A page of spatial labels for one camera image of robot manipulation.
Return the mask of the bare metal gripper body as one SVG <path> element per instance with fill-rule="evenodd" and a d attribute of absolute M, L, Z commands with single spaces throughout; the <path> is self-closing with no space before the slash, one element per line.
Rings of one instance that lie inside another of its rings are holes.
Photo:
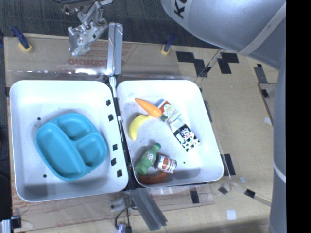
<path fill-rule="evenodd" d="M 63 11 L 68 14 L 76 14 L 80 24 L 90 26 L 93 22 L 104 24 L 103 12 L 106 5 L 114 0 L 61 0 Z"/>

